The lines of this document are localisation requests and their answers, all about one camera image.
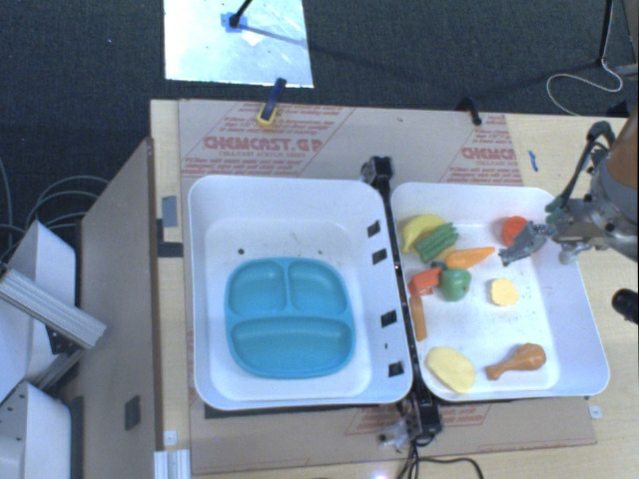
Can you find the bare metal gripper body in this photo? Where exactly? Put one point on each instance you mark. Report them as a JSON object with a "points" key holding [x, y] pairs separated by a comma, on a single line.
{"points": [[579, 231]]}

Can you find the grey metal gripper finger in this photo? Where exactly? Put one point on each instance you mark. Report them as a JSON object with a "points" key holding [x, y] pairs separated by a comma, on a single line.
{"points": [[571, 254], [521, 247]]}

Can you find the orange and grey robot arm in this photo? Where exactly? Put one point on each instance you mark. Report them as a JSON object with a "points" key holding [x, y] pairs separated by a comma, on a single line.
{"points": [[627, 162]]}

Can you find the red tomato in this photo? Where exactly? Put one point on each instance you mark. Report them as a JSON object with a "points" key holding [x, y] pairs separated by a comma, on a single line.
{"points": [[511, 228]]}

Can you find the small yellow chip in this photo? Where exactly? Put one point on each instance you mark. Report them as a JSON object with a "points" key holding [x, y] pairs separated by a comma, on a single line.
{"points": [[504, 292]]}

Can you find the orange carrot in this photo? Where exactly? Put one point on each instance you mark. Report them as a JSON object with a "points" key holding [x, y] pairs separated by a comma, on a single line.
{"points": [[466, 257]]}

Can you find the green pepper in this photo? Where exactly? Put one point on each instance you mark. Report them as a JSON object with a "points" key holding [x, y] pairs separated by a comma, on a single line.
{"points": [[455, 285]]}

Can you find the white plastic tray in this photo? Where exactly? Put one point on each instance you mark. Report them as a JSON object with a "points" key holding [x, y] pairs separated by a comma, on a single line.
{"points": [[279, 227], [499, 327]]}

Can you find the green beans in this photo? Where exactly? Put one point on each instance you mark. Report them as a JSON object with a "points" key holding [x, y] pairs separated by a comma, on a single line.
{"points": [[437, 241]]}

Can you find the orange-red block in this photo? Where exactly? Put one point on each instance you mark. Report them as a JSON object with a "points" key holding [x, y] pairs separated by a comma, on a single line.
{"points": [[423, 281]]}

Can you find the yellow banana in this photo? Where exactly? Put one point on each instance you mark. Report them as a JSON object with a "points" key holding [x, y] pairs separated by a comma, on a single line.
{"points": [[417, 227]]}

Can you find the orange chicken drumstick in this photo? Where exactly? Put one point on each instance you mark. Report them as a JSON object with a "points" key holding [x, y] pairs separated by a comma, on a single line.
{"points": [[524, 359]]}

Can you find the orange sausage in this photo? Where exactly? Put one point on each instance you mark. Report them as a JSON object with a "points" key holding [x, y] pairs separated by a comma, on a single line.
{"points": [[419, 317]]}

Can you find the thin black rod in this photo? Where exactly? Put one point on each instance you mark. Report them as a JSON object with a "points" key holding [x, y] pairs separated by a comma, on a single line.
{"points": [[399, 272]]}

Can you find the yellow potato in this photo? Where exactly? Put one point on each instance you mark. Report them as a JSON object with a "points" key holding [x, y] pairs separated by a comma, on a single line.
{"points": [[450, 369]]}

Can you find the brown cardboard board, red print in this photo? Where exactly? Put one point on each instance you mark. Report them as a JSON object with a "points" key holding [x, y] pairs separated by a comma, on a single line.
{"points": [[299, 138]]}

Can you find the blue divided plate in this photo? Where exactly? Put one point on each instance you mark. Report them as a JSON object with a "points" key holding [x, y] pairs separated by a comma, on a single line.
{"points": [[289, 337]]}

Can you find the black cylinder on white bracket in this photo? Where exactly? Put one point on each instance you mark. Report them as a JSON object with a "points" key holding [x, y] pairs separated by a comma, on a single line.
{"points": [[628, 305]]}

